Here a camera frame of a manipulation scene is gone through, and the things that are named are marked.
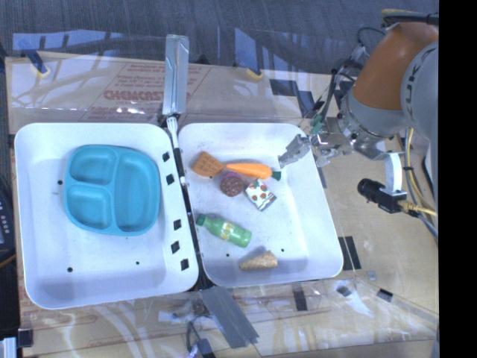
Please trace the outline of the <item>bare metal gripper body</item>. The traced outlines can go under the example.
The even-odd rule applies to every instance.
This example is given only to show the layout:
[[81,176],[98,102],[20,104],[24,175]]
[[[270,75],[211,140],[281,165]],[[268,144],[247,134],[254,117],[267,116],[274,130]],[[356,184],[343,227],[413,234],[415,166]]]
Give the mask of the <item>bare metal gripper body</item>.
[[315,116],[310,121],[310,137],[325,159],[356,152],[378,160],[385,153],[390,130],[379,122],[360,122],[354,116]]

